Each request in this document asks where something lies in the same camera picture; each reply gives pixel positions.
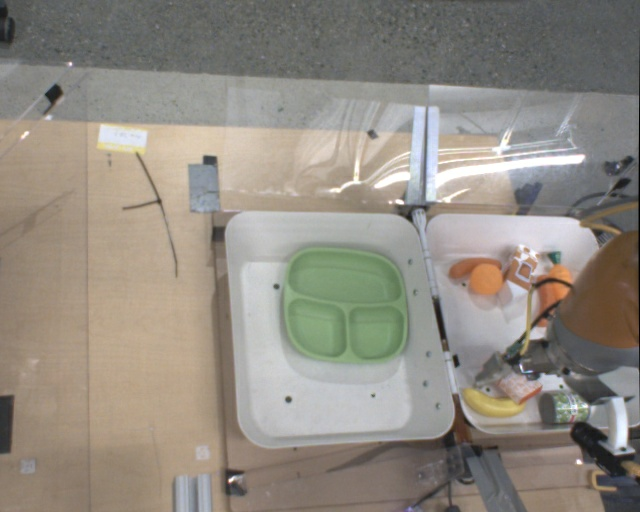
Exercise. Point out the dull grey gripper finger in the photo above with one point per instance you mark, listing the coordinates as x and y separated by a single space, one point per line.
490 367
500 378

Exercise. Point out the pink and orange pizza slice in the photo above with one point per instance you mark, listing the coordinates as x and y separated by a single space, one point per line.
520 389

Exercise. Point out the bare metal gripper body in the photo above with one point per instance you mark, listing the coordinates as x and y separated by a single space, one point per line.
532 359

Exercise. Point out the orange carrot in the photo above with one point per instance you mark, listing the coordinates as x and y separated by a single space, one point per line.
550 295

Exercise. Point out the white plastic tray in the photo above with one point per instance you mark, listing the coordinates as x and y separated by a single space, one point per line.
330 405
480 330

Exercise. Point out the yellow banana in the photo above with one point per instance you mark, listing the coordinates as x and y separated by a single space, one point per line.
492 406

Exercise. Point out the green divided plate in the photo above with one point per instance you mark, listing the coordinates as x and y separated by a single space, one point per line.
345 300

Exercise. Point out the black cylinder on white bracket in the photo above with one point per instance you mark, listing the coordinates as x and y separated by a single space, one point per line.
616 425

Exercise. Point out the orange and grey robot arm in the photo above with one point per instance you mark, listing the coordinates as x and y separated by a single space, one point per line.
605 295

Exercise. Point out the green and white can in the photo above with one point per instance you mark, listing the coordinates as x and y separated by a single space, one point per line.
565 408

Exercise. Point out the thin black and white rod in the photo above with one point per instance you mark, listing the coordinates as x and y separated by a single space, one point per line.
431 272

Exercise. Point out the orange round doughnut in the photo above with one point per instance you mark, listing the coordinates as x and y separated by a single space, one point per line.
486 279

